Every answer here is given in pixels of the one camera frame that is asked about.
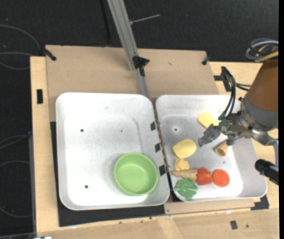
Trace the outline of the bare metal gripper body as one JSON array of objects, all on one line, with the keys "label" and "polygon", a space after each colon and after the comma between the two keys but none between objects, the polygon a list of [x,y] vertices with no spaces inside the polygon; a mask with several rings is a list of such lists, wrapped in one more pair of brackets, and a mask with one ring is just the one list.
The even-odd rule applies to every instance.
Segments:
[{"label": "bare metal gripper body", "polygon": [[237,113],[219,117],[221,132],[236,140],[251,138],[262,145],[269,145],[269,116],[266,113],[256,113],[251,115],[249,112],[239,111]]}]

